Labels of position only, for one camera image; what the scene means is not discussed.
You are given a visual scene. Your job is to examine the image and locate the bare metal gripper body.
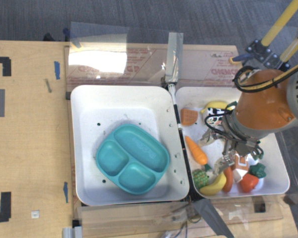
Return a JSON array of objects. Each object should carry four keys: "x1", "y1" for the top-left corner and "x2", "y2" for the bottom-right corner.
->
[{"x1": 223, "y1": 132, "x2": 261, "y2": 159}]

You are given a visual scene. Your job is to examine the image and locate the orange sausage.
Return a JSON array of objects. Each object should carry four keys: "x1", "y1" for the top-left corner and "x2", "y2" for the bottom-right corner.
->
[{"x1": 222, "y1": 166, "x2": 234, "y2": 193}]

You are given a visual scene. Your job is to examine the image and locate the orange and white carton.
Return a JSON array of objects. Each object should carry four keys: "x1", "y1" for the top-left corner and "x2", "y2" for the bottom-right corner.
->
[{"x1": 231, "y1": 152, "x2": 249, "y2": 183}]

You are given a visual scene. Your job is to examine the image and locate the yellow banana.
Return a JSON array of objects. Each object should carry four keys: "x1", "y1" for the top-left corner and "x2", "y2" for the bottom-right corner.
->
[
  {"x1": 200, "y1": 101, "x2": 229, "y2": 115},
  {"x1": 199, "y1": 171, "x2": 227, "y2": 196}
]

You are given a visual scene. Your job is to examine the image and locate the green grapes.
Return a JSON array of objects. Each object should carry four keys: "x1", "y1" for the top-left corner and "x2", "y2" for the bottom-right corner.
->
[{"x1": 191, "y1": 169, "x2": 210, "y2": 190}]

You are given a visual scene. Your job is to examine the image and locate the green broccoli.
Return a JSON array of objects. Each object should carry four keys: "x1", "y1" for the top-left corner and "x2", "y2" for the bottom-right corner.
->
[{"x1": 249, "y1": 162, "x2": 267, "y2": 179}]

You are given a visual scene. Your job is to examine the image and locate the orange carrot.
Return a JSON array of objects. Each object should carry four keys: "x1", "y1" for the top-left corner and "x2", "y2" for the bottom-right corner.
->
[{"x1": 184, "y1": 135, "x2": 212, "y2": 171}]

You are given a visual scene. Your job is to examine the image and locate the red orange pepper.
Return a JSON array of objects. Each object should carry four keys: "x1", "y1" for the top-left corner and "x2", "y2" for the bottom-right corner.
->
[{"x1": 239, "y1": 173, "x2": 260, "y2": 193}]

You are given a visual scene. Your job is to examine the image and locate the white plastic tray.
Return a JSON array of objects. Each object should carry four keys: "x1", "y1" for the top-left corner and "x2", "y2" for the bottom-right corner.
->
[
  {"x1": 70, "y1": 84, "x2": 190, "y2": 206},
  {"x1": 174, "y1": 86, "x2": 291, "y2": 200}
]

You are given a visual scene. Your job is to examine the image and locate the black and white carton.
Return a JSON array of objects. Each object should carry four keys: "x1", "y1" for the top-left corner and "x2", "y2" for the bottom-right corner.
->
[{"x1": 205, "y1": 107, "x2": 226, "y2": 127}]

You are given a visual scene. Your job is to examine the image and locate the orange waffle biscuit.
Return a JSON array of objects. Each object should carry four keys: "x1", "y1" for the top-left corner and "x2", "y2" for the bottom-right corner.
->
[{"x1": 180, "y1": 108, "x2": 199, "y2": 127}]

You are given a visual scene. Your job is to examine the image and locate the thin black and white rod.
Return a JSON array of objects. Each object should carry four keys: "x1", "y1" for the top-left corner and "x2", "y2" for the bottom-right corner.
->
[{"x1": 167, "y1": 82, "x2": 192, "y2": 201}]

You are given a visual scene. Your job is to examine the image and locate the blue divided plate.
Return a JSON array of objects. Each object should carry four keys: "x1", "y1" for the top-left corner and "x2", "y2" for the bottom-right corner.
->
[{"x1": 95, "y1": 123, "x2": 170, "y2": 196}]

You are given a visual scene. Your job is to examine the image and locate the brown cardboard board red print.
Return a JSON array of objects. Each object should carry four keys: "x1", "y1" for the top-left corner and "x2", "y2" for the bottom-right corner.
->
[{"x1": 65, "y1": 43, "x2": 284, "y2": 224}]

